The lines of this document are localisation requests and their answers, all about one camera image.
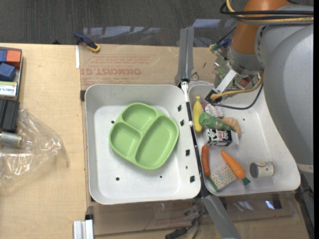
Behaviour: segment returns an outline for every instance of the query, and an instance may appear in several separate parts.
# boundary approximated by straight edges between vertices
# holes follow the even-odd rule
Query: small box
[[[214,189],[218,191],[226,187],[228,184],[232,183],[233,181],[237,180],[237,177],[234,174],[233,170],[231,170],[229,165],[226,165],[225,167],[212,173],[208,177],[208,180],[210,181]]]
[[[15,67],[7,63],[0,65],[0,81],[10,82],[15,78]]]
[[[205,113],[208,113],[210,115],[213,115],[219,119],[222,119],[224,118],[224,112],[223,112],[223,109],[222,107],[220,106],[212,106],[211,104],[205,104],[205,105],[202,105],[203,107],[203,111]]]
[[[6,50],[0,50],[0,63],[6,62]]]
[[[0,82],[0,98],[14,99],[17,85],[17,82]]]
[[[6,53],[6,63],[20,68],[21,63],[21,51],[20,50],[8,50]]]
[[[229,146],[239,144],[238,134],[232,130],[208,128],[205,130],[203,137],[206,145]]]

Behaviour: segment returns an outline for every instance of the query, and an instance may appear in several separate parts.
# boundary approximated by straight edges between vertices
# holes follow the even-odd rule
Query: small milk carton
[[[238,134],[232,130],[217,130],[208,128],[203,134],[205,144],[214,146],[229,146],[239,143]]]

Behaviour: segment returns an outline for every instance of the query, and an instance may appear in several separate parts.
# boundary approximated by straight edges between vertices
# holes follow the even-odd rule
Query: metal bracket
[[[179,59],[178,72],[175,83],[178,85],[181,80],[191,79],[191,71],[194,68],[193,62],[194,28],[188,27],[180,30],[179,38]]]
[[[93,220],[74,221],[73,239],[94,239]]]
[[[225,89],[228,87],[229,83],[231,83],[233,81],[233,79],[235,78],[236,75],[237,75],[237,73],[234,70],[230,69],[228,74],[225,76],[225,78],[222,80],[222,82],[216,88],[216,91],[218,93],[223,93],[225,91]]]
[[[223,239],[241,239],[219,197],[209,195],[202,198],[202,202]]]

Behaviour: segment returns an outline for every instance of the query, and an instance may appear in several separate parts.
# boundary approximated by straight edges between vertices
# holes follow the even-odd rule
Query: carrot
[[[226,164],[229,165],[231,170],[233,170],[236,177],[243,179],[244,185],[247,185],[248,183],[250,183],[250,181],[246,178],[246,171],[241,166],[241,164],[239,164],[238,161],[234,159],[231,155],[229,155],[227,152],[221,150],[220,153],[223,156]]]
[[[203,173],[206,177],[210,176],[210,167],[209,167],[209,147],[204,145],[201,148],[201,165],[203,167]]]

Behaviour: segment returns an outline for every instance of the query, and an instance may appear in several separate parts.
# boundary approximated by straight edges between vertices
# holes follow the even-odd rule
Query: red block
[[[14,66],[15,68],[20,68],[21,62],[21,51],[20,50],[8,50],[6,53],[6,63]]]

